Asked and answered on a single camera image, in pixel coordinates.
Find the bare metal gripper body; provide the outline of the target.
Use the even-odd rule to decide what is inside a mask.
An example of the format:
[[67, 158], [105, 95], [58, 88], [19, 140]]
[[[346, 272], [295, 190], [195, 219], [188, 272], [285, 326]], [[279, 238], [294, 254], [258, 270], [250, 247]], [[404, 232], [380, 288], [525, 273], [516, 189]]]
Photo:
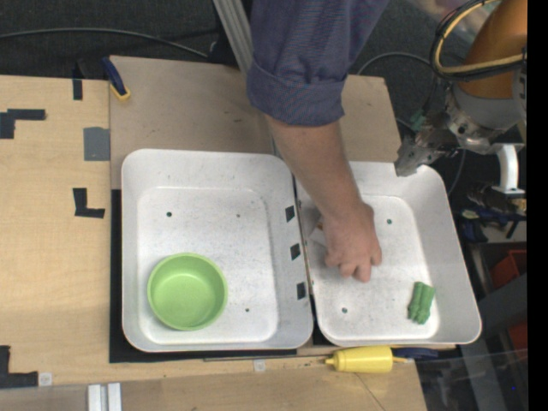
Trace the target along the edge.
[[426, 113], [412, 140], [415, 146], [432, 147], [434, 162], [452, 157], [460, 150], [486, 154], [495, 140], [508, 130], [484, 127], [456, 104], [449, 103], [444, 110]]

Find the person's hand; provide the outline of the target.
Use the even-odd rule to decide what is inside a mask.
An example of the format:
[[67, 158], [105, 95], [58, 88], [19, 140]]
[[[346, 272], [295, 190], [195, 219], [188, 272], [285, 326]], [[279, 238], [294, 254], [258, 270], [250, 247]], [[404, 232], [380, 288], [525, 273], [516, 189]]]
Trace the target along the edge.
[[374, 211], [361, 199], [320, 207], [323, 217], [325, 264], [344, 278], [368, 283], [372, 268], [382, 262]]

